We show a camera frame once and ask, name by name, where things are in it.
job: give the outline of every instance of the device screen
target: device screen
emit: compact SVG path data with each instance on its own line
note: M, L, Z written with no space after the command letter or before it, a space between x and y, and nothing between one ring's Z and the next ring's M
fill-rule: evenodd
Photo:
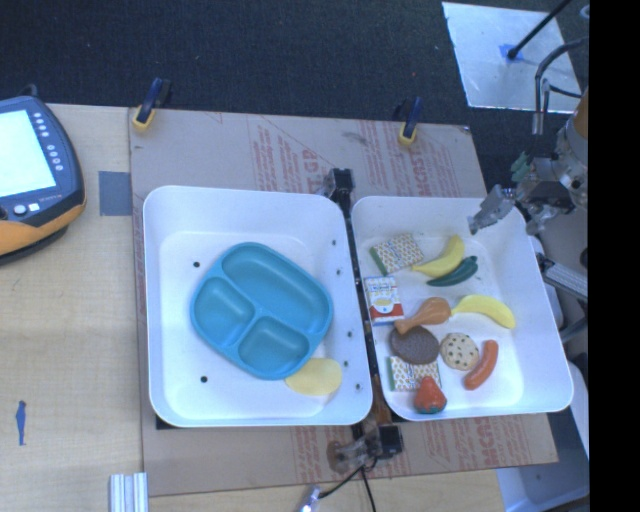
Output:
M0 114L0 197L55 185L27 111Z

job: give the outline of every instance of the yellow potato slice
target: yellow potato slice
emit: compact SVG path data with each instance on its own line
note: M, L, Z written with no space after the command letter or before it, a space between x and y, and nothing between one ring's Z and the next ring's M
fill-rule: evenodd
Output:
M342 368L333 359L313 358L284 381L291 389L303 395L328 395L340 387Z

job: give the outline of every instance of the blue marker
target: blue marker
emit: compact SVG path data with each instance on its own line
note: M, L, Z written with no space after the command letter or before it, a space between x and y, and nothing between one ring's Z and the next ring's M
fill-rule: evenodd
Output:
M18 403L18 411L16 412L16 422L18 423L18 435L20 436L20 446L24 446L24 424L27 421L27 403L20 400Z

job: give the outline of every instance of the black floor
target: black floor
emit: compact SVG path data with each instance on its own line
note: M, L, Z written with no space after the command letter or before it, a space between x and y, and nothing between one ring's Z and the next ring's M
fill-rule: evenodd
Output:
M550 12L562 2L458 3ZM530 112L467 105L441 1L4 4L0 99L34 83L47 103L134 106L161 77L173 84L168 108L390 120L420 96L423 122L470 127L487 188L510 185L510 165L531 142ZM586 5L573 0L556 16L565 42L589 34ZM584 91L588 46L568 55ZM566 119L548 116L539 156Z

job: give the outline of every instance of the white tray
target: white tray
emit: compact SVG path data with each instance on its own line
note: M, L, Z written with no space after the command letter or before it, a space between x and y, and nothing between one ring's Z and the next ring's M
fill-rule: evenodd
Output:
M345 223L313 194L167 186L143 207L149 392L160 418L178 427L351 425L373 393ZM238 368L196 333L193 292L226 249L258 242L315 277L333 301L331 326L313 357L342 366L322 397L292 391Z
M480 346L493 338L500 345L498 364L478 389L462 386L464 373L438 363L442 389L448 399L444 411L419 414L414 392L392 391L387 358L392 326L375 326L373 335L385 399L402 418L412 421L542 413L568 407L573 382L553 312L538 269L535 252L516 209L502 221L472 236L467 217L479 211L481 199L427 197L365 197L353 207L352 222L362 278L380 275L369 249L402 233L413 234L425 255L435 258L453 234L465 242L465 255L478 256L479 270L452 287L429 287L424 274L410 269L395 272L405 316L412 316L430 296L447 299L454 307L467 294L491 295L513 311L517 325L509 330L477 313L459 313L441 325L425 326L439 340L463 332Z

